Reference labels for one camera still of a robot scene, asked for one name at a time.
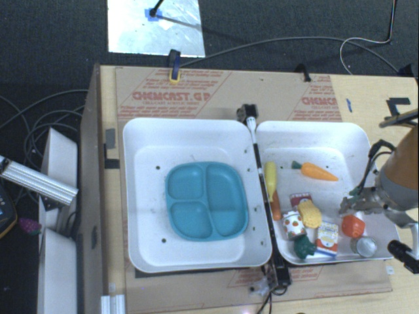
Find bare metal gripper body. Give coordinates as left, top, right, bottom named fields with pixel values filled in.
left=354, top=186, right=397, bottom=217

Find yellow biscuit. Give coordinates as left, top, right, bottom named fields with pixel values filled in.
left=297, top=200, right=323, bottom=230

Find white and red carton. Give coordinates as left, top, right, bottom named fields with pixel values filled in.
left=315, top=220, right=340, bottom=258

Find orange carrot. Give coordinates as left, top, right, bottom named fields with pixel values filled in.
left=291, top=160, right=340, bottom=183

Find silver can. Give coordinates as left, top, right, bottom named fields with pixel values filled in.
left=350, top=235, right=378, bottom=258

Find white can with orange print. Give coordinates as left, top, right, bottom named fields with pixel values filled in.
left=282, top=209, right=308, bottom=241

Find green broccoli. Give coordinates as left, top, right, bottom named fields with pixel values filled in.
left=293, top=234, right=317, bottom=260

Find white plastic tray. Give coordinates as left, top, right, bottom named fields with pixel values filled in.
left=255, top=120, right=401, bottom=266
left=122, top=116, right=274, bottom=273

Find orange sausage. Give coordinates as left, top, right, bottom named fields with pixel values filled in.
left=270, top=190, right=283, bottom=222

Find yellow banana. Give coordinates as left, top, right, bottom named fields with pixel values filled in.
left=264, top=161, right=278, bottom=203

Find thin black and white rod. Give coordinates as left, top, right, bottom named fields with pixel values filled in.
left=247, top=116, right=281, bottom=270

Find blue divided plate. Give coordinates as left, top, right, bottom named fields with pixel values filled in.
left=164, top=161, right=250, bottom=242

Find brown cardboard board red print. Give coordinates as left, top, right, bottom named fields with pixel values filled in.
left=115, top=66, right=393, bottom=304

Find purple grapes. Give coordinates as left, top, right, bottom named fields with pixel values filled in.
left=18, top=217, right=43, bottom=236

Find black cylinder on white bracket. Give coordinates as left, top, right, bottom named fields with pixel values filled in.
left=387, top=221, right=419, bottom=273

